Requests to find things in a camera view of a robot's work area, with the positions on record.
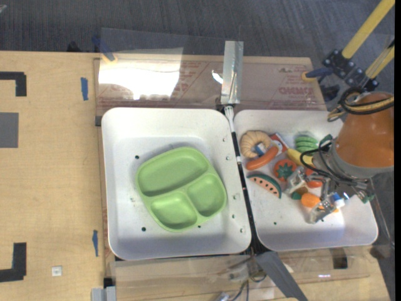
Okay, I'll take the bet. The red toy tomato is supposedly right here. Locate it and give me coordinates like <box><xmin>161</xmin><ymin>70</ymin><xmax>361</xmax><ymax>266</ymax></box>
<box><xmin>273</xmin><ymin>159</ymin><xmax>298</xmax><ymax>182</ymax></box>

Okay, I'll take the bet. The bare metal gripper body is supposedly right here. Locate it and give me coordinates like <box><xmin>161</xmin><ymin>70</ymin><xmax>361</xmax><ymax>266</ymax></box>
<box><xmin>313</xmin><ymin>167</ymin><xmax>373</xmax><ymax>201</ymax></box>

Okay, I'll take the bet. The yellow banana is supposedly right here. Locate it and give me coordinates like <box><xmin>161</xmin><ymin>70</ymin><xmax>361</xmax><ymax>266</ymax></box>
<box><xmin>286</xmin><ymin>148</ymin><xmax>314</xmax><ymax>168</ymax></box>

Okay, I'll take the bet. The small red toy fruit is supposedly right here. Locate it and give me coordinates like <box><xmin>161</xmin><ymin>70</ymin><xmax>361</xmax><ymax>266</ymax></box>
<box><xmin>305</xmin><ymin>167</ymin><xmax>324</xmax><ymax>189</ymax></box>

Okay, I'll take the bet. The green divided plate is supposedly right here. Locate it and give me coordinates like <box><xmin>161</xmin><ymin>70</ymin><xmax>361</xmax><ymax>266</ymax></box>
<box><xmin>135</xmin><ymin>146</ymin><xmax>228</xmax><ymax>233</ymax></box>

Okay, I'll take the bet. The brown cardboard board red print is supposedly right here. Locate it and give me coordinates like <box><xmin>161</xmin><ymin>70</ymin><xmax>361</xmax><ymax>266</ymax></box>
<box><xmin>93</xmin><ymin>56</ymin><xmax>382</xmax><ymax>290</ymax></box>

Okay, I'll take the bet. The beige toy croissant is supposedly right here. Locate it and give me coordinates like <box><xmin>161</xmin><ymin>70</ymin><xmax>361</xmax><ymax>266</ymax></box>
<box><xmin>239</xmin><ymin>130</ymin><xmax>273</xmax><ymax>159</ymax></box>

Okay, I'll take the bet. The orange toy carrot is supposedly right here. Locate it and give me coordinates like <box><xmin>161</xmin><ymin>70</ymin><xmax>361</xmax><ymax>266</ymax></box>
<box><xmin>291</xmin><ymin>191</ymin><xmax>323</xmax><ymax>209</ymax></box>

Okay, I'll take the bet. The toy watermelon slice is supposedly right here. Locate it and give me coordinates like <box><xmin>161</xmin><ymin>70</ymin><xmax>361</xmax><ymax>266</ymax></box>
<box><xmin>246</xmin><ymin>172</ymin><xmax>283</xmax><ymax>199</ymax></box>

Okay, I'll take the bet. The orange toy sausage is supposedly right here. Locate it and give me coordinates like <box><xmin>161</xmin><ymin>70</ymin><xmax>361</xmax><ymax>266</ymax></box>
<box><xmin>245</xmin><ymin>145</ymin><xmax>279</xmax><ymax>172</ymax></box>

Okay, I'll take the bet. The small white and blue bottle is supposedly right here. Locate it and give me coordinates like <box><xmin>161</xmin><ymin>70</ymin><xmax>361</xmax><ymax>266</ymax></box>
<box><xmin>331</xmin><ymin>192</ymin><xmax>346</xmax><ymax>209</ymax></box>

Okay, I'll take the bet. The red and white carton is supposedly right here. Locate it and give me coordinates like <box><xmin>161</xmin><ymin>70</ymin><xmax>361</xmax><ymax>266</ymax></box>
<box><xmin>269</xmin><ymin>132</ymin><xmax>289</xmax><ymax>154</ymax></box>

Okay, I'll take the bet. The white plastic tray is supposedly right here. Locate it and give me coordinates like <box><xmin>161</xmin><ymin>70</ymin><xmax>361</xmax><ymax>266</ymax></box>
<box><xmin>233</xmin><ymin>109</ymin><xmax>379</xmax><ymax>252</ymax></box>
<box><xmin>100</xmin><ymin>107</ymin><xmax>253</xmax><ymax>261</ymax></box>

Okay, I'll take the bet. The green ridged toy vegetable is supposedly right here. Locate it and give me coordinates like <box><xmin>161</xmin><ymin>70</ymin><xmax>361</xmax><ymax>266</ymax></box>
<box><xmin>294</xmin><ymin>131</ymin><xmax>319</xmax><ymax>153</ymax></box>

